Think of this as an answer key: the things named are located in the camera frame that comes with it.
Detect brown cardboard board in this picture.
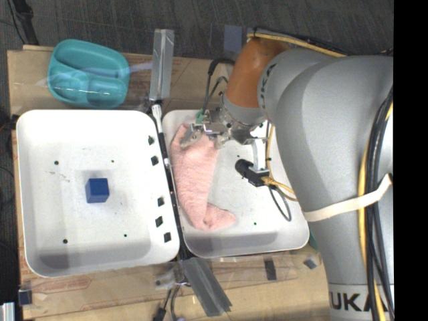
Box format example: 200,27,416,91
6,44,331,321

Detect teal divided plate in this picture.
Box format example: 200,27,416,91
46,38,130,110

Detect white plastic tray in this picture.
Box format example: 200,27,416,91
161,108,310,259
15,108,181,278

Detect pink cloth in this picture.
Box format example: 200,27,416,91
169,122,238,232

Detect black cylinder on white bracket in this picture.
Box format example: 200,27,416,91
234,138,271,188

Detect blue cube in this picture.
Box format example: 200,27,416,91
84,177,111,204

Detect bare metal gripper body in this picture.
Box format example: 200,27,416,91
201,108,269,146

